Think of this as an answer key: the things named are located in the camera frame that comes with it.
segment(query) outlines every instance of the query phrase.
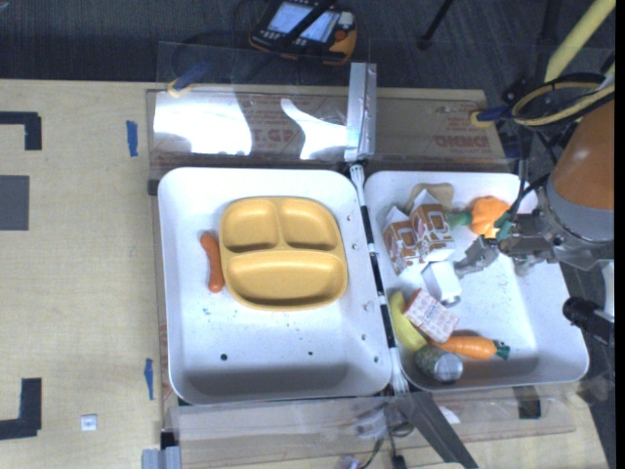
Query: sausage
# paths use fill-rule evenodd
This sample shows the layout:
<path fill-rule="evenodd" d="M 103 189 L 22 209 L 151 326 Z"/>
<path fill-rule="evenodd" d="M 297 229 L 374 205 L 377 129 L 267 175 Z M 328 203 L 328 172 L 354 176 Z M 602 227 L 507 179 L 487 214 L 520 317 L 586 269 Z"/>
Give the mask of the sausage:
<path fill-rule="evenodd" d="M 222 271 L 222 257 L 219 253 L 219 243 L 210 233 L 204 233 L 199 241 L 208 256 L 208 264 L 210 267 L 208 289 L 213 293 L 219 293 L 224 288 L 225 283 L 224 272 Z"/>

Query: banana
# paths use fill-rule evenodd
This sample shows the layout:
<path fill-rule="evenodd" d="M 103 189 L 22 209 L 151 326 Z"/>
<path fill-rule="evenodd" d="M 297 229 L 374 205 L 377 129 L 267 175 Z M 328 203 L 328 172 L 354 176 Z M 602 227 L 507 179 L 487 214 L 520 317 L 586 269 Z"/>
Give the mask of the banana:
<path fill-rule="evenodd" d="M 389 300 L 393 331 L 403 347 L 412 352 L 419 351 L 428 341 L 419 333 L 419 330 L 413 326 L 410 320 L 403 315 L 405 304 L 403 294 L 400 291 L 395 292 Z"/>

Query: gray square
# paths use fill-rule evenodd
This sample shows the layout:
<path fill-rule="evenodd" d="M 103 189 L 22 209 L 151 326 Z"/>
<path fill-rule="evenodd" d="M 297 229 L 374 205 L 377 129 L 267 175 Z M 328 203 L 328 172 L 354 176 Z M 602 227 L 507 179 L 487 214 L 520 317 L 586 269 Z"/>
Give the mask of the gray square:
<path fill-rule="evenodd" d="M 0 231 L 28 231 L 29 176 L 0 176 Z"/>

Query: silver can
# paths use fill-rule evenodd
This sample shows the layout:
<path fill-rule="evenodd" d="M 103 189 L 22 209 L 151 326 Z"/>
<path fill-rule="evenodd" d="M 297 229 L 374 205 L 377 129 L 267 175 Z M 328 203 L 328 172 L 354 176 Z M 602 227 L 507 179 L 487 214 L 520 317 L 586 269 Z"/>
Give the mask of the silver can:
<path fill-rule="evenodd" d="M 423 346 L 414 354 L 414 363 L 419 370 L 441 384 L 453 384 L 462 376 L 460 357 L 432 344 Z"/>

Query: table surface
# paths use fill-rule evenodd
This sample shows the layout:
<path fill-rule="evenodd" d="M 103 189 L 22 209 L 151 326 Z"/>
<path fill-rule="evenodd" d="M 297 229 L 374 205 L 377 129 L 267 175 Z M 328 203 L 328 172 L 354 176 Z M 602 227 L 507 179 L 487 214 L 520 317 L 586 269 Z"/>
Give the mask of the table surface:
<path fill-rule="evenodd" d="M 163 426 L 146 91 L 151 83 L 0 80 L 0 110 L 36 111 L 43 150 L 0 125 L 0 175 L 30 177 L 29 230 L 0 231 L 0 419 L 17 418 L 22 378 L 43 382 L 37 437 L 0 442 L 1 467 L 141 467 Z M 126 122 L 138 125 L 131 156 Z M 144 367 L 153 361 L 154 398 Z M 587 406 L 574 429 L 466 443 L 480 467 L 607 467 Z M 82 431 L 82 415 L 98 429 Z M 429 447 L 408 467 L 444 464 Z M 336 457 L 253 467 L 334 467 Z M 197 462 L 186 467 L 201 467 Z M 371 468 L 388 467 L 378 456 Z"/>

